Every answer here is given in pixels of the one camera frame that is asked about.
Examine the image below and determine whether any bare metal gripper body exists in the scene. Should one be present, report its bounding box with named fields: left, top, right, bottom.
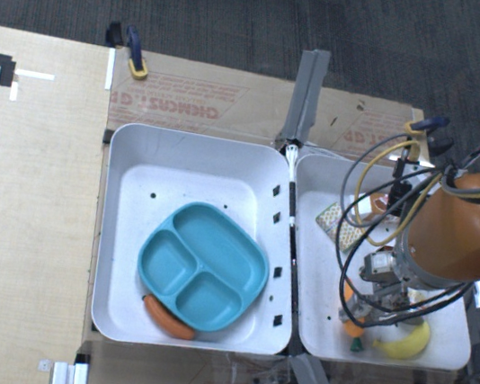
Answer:
left=352, top=246, right=436, bottom=328

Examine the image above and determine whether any orange carrot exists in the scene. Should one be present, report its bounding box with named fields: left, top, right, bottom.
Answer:
left=333, top=280, right=376, bottom=355

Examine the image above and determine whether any yellow banana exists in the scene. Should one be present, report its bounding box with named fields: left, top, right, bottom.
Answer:
left=369, top=312, right=434, bottom=366

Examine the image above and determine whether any white plastic tray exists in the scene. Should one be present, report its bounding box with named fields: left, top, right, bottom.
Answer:
left=77, top=119, right=323, bottom=371
left=263, top=150, right=480, bottom=384

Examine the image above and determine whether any brown and white carton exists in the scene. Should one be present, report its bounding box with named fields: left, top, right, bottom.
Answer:
left=351, top=188, right=404, bottom=228

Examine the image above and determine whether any green patterned packet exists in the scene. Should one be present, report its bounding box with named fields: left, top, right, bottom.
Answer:
left=310, top=198, right=371, bottom=256

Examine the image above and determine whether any blue divided plate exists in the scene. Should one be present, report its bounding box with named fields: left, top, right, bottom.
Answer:
left=127, top=192, right=280, bottom=343

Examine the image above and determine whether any orange sausage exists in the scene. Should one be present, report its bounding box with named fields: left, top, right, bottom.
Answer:
left=138, top=293, right=203, bottom=343

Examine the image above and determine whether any brown cardboard board red print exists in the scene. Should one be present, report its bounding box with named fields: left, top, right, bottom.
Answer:
left=59, top=45, right=480, bottom=384

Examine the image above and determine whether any black cylinder on white bracket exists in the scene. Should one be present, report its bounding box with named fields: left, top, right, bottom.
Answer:
left=382, top=144, right=423, bottom=218

